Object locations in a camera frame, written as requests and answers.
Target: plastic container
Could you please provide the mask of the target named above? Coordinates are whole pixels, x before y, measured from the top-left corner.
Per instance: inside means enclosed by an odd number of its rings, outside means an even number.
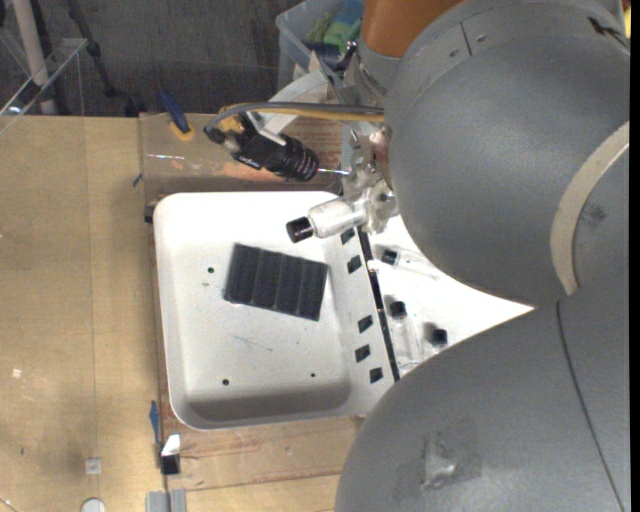
[[[307,0],[276,18],[276,26],[280,30],[278,89],[291,83],[296,64],[305,71],[309,70],[311,50],[303,41],[316,21],[327,12],[337,12],[343,2],[344,0]]]
[[[391,338],[398,363],[398,371],[403,377],[423,361],[420,347],[411,317],[407,315],[406,305],[395,301],[389,306],[391,316]]]
[[[420,253],[394,248],[380,248],[380,251],[382,254],[379,258],[382,263],[424,276],[437,274],[433,263]]]
[[[186,425],[209,430],[366,415],[393,385],[359,237],[294,245],[284,229],[333,197],[208,192],[158,203],[153,230],[169,398]],[[266,251],[327,265],[317,320],[226,300],[236,244],[263,249],[260,266]]]

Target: transparent container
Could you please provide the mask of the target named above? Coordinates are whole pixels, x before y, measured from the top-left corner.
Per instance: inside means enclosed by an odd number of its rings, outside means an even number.
[[[336,12],[343,2],[344,0],[307,0],[276,18],[276,26],[280,30],[278,89],[292,81],[296,64],[304,71],[309,70],[311,50],[303,41],[316,21],[327,12]],[[329,68],[325,71],[340,80]]]
[[[363,224],[367,220],[367,212],[364,201],[338,198],[311,208],[309,219],[316,236],[327,238]]]
[[[411,317],[402,301],[389,305],[391,316],[391,339],[400,376],[404,376],[423,361],[423,348]]]
[[[379,258],[382,263],[391,265],[400,270],[407,270],[417,274],[430,276],[437,272],[433,264],[418,252],[404,249],[378,248]]]
[[[84,115],[80,52],[87,41],[63,39],[47,57],[42,69],[29,75],[19,54],[20,49],[10,35],[4,28],[0,34],[0,90],[16,92],[12,97],[0,98],[0,117],[4,118],[0,136],[25,114],[60,112]],[[56,101],[47,97],[54,89]],[[45,104],[51,108],[43,110]]]

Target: black rectangular pad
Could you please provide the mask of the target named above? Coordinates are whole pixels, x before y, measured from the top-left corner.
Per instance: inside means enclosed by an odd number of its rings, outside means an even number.
[[[236,244],[224,299],[317,321],[329,267]]]

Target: white plastic bin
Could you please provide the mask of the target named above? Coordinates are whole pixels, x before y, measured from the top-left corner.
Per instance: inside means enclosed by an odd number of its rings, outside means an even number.
[[[311,50],[303,43],[316,21],[325,13],[336,13],[344,0],[306,0],[283,12],[276,18],[280,30],[280,65],[278,89],[289,84],[293,70],[298,64],[305,71],[309,69]]]

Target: white tray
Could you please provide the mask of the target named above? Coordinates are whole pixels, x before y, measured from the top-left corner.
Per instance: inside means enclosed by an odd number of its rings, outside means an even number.
[[[153,217],[176,416],[198,429],[368,413],[394,377],[358,236],[289,240],[285,225],[325,192],[189,193]],[[314,322],[223,299],[234,244],[329,265]],[[349,273],[347,263],[362,266]],[[372,325],[360,332],[359,321]],[[356,350],[370,354],[356,361]]]

